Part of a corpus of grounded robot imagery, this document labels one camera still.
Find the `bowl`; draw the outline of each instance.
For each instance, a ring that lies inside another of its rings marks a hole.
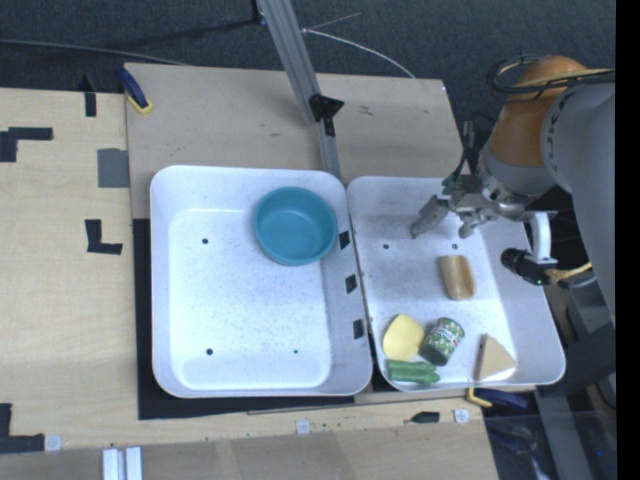
[[[282,187],[258,202],[253,230],[267,256],[294,266],[323,258],[336,241],[338,224],[333,209],[317,194]]]

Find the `table top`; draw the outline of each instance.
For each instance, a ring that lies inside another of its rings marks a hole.
[[[215,165],[246,167],[319,168],[319,157],[315,136],[297,121],[284,73],[129,67],[156,100],[147,117],[133,114],[119,94],[97,94],[97,115],[88,117],[82,93],[0,89],[0,131],[50,127],[54,134],[51,141],[19,140],[16,162],[0,163],[0,401],[13,404],[11,434],[59,435],[63,449],[159,445],[291,436],[301,418],[312,432],[382,432],[433,410],[451,423],[442,432],[454,432],[466,453],[475,450],[469,472],[480,464],[495,476],[483,428],[453,423],[458,408],[472,422],[482,418],[459,393],[424,400],[364,392],[354,405],[335,408],[138,420],[131,227],[132,218],[148,218],[149,176],[174,162],[210,163],[213,153]],[[327,95],[347,101],[335,118],[343,181],[446,176],[455,168],[461,148],[440,81],[337,75],[319,81]],[[174,90],[164,93],[177,97],[171,105],[161,95],[167,83]],[[203,91],[195,113],[181,99],[194,85]],[[218,105],[220,94],[226,106]],[[250,104],[240,97],[247,94]],[[205,119],[194,124],[194,116]],[[189,153],[212,122],[216,133]],[[225,147],[217,148],[218,141]],[[245,161],[239,155],[247,148]],[[97,152],[105,149],[129,152],[130,189],[99,186]],[[122,244],[121,254],[87,252],[89,219],[101,220],[102,241]]]

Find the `wooden table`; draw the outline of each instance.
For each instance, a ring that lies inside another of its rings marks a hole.
[[[215,478],[254,478],[256,458],[276,452],[282,461],[272,471],[288,464],[293,472],[300,454],[319,450],[342,465],[337,478],[400,478],[427,467],[443,478],[497,478],[481,411],[459,393],[364,392],[344,407],[138,419],[131,224],[148,218],[150,177],[173,163],[320,166],[284,73],[128,67],[154,103],[149,116],[118,94],[97,94],[97,115],[87,117],[82,93],[0,90],[0,131],[54,132],[51,141],[20,140],[17,161],[0,163],[0,402],[13,404],[12,435],[59,435],[66,451],[0,456],[0,478],[74,477],[99,467],[100,449],[127,446],[144,447],[150,478],[191,478],[178,474],[187,457],[196,460],[193,478],[214,466],[224,472]],[[319,81],[347,102],[335,118],[345,183],[455,168],[459,139],[440,81]],[[130,188],[99,186],[97,151],[109,148],[128,150]],[[87,252],[87,219],[101,220],[102,241],[123,244],[120,255]],[[454,423],[458,408],[468,423]],[[440,412],[441,423],[406,423],[420,411]],[[310,435],[296,435],[300,419]]]

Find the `green can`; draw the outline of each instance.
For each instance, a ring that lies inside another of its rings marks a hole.
[[[464,329],[451,318],[438,318],[421,347],[421,354],[431,364],[444,366],[464,338]]]

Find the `white plastic tray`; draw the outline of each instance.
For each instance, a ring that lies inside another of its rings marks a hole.
[[[283,186],[314,191],[341,234],[322,260],[269,259],[255,204]],[[151,183],[152,356],[184,398],[351,395],[372,360],[342,184],[317,171],[172,166]]]
[[[533,286],[500,264],[508,247],[528,249],[522,225],[499,219],[476,228],[462,240],[460,219],[450,214],[436,228],[412,239],[409,227],[440,179],[363,177],[347,189],[358,261],[366,294],[375,351],[387,377],[382,337],[395,315],[405,313],[427,328],[439,317],[453,318],[465,330],[448,364],[437,369],[441,380],[429,387],[391,382],[403,391],[471,386],[551,384],[565,369],[565,357],[541,287]],[[438,266],[440,256],[462,254],[471,264],[476,294],[466,301],[448,297]],[[517,360],[515,371],[473,380],[482,334],[496,338]],[[416,355],[413,360],[423,360]]]

